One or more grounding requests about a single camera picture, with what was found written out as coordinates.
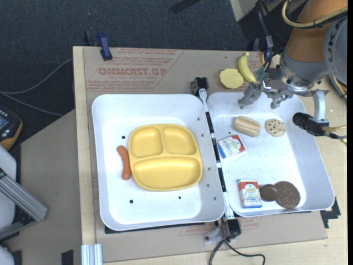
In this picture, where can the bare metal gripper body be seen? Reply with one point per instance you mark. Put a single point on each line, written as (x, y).
(278, 84)

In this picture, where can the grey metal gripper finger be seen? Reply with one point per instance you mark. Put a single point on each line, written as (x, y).
(249, 97)
(278, 101)

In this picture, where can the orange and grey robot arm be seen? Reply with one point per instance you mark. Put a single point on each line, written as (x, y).
(309, 43)

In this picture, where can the yellow round biscuit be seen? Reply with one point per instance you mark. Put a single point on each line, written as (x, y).
(231, 78)

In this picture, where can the beige chocolate chip cookie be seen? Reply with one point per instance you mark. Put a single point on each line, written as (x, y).
(275, 127)

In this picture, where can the yellow banana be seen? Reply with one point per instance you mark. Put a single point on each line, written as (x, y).
(245, 68)

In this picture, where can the tan bread bun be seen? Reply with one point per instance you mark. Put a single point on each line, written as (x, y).
(246, 126)

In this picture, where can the thin black and white rod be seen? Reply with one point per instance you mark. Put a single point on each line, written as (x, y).
(212, 131)

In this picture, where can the white blue red carton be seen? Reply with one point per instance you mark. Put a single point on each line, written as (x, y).
(231, 146)

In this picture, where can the white plastic tray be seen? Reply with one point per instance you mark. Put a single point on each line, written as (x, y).
(154, 211)
(275, 159)

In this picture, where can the small brown round biscuit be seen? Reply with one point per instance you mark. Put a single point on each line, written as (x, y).
(267, 192)

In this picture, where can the large brown round biscuit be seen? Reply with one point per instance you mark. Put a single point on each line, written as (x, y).
(288, 195)

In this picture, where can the red and white carton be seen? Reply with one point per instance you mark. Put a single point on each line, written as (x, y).
(249, 193)

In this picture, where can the yellow divided plate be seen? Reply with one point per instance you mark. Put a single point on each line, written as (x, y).
(165, 170)

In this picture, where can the brown cardboard board red print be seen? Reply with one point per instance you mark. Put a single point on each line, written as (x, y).
(132, 70)

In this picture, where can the orange sausage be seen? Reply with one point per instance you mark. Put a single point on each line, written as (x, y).
(125, 161)

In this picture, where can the black cylinder on white bracket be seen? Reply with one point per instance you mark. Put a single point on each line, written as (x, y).
(309, 123)

